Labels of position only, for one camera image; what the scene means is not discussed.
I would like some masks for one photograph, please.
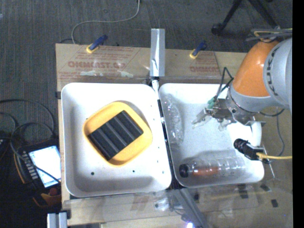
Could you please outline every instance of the black ridged insert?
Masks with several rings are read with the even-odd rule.
[[[108,160],[143,134],[143,130],[122,111],[88,135],[92,143]]]

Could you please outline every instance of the yellow container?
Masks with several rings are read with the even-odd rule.
[[[94,144],[92,139],[90,139],[89,135],[121,112],[125,112],[130,116],[130,118],[142,130],[142,134],[135,138],[113,157],[107,159],[98,149],[96,144]],[[142,153],[152,143],[152,132],[149,126],[129,105],[123,102],[112,102],[91,115],[83,124],[82,131],[85,139],[100,153],[104,161],[109,165],[116,167],[127,164]]]

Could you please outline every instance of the chair leg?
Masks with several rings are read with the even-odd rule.
[[[263,17],[263,19],[272,27],[276,27],[278,24],[274,21],[271,15],[263,7],[259,0],[248,0],[252,6],[258,11],[258,13]]]
[[[214,35],[219,35],[223,29],[226,27],[228,22],[230,21],[231,17],[235,13],[235,11],[238,9],[239,5],[241,4],[243,0],[234,0],[231,9],[229,10],[227,16],[225,17],[223,23],[214,24],[211,32]]]

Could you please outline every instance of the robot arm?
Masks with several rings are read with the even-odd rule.
[[[292,38],[280,43],[259,41],[244,58],[225,99],[205,108],[196,123],[210,115],[225,127],[233,122],[247,125],[269,106],[292,112]]]

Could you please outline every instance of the white cable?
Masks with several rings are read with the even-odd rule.
[[[78,24],[76,24],[73,29],[72,29],[72,32],[71,32],[71,38],[72,38],[72,41],[73,41],[73,44],[75,44],[75,40],[74,40],[74,31],[75,29],[79,26],[79,25],[82,25],[82,24],[86,24],[86,23],[119,23],[119,22],[125,22],[125,21],[128,21],[128,20],[131,20],[133,18],[136,17],[136,15],[138,14],[139,12],[139,6],[140,6],[140,0],[138,0],[138,5],[137,5],[137,11],[136,13],[128,18],[128,19],[122,19],[122,20],[114,20],[114,21],[104,21],[104,20],[87,20],[87,21],[83,21],[83,22],[80,22]]]

